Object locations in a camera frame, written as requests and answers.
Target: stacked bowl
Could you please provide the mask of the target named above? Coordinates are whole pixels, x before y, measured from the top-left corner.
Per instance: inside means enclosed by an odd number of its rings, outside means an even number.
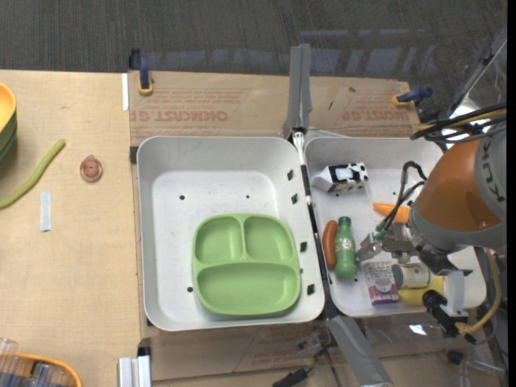
[[[15,95],[6,85],[0,82],[0,160],[15,141],[16,128]]]

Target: carrot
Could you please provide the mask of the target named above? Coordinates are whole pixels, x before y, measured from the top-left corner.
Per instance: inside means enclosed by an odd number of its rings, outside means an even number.
[[[393,210],[394,205],[390,205],[389,203],[373,203],[373,208],[383,215],[388,215],[391,210]],[[408,223],[409,222],[409,213],[410,208],[405,206],[400,206],[397,210],[396,216],[394,216],[394,221],[398,223]]]
[[[334,240],[338,228],[339,223],[335,220],[331,220],[326,224],[324,232],[322,233],[322,249],[324,250],[324,258],[328,269],[333,269],[337,263]]]

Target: white tray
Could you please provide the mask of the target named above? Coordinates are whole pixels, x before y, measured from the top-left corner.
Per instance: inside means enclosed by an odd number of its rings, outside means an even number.
[[[137,162],[144,309],[152,324],[186,331],[303,323],[321,314],[323,284],[292,144],[281,138],[158,136],[139,146]],[[193,290],[195,228],[210,216],[231,213],[271,215],[290,228],[302,269],[301,295],[293,307],[265,317],[232,318],[201,304]]]
[[[437,160],[442,156],[441,150],[425,140],[378,139],[349,137],[318,137],[309,140],[305,147],[305,158],[310,180],[328,165],[363,162],[368,170],[369,181],[363,189],[352,189],[339,193],[326,193],[312,188],[315,217],[319,233],[331,219],[349,216],[352,219],[352,231],[357,249],[360,242],[384,218],[376,212],[372,204],[383,202],[394,204],[400,188],[402,166],[408,160],[421,165],[426,175],[430,174]],[[417,172],[409,171],[407,188],[419,181]],[[458,268],[472,269],[465,278],[465,308],[479,306],[486,295],[485,281],[481,267],[473,248],[466,248],[449,256]],[[370,261],[390,260],[396,262],[388,252],[382,252]],[[331,296],[335,306],[344,314],[352,317],[390,315],[424,311],[424,307],[408,306],[403,302],[373,306],[369,300],[362,268],[359,266],[357,281],[338,280],[333,271],[331,279]],[[447,282],[444,280],[444,296],[447,296]]]

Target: sausage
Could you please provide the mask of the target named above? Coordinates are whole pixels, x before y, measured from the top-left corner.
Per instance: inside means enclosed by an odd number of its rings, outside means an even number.
[[[324,250],[324,258],[326,260],[326,266],[328,269],[333,269],[337,263],[337,259],[335,258],[334,241],[338,228],[339,223],[337,221],[331,220],[326,224],[324,232],[322,233],[322,249]]]

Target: blue clamp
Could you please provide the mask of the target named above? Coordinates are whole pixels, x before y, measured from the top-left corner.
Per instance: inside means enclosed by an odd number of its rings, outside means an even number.
[[[393,103],[396,106],[406,106],[408,102],[413,101],[416,105],[423,99],[429,98],[434,91],[431,87],[423,87],[421,89],[411,90],[406,94],[401,94],[393,97]]]
[[[131,50],[131,55],[128,61],[129,69],[138,69],[139,77],[138,92],[142,95],[152,93],[152,79],[148,74],[148,58],[145,52],[141,52],[138,48]]]

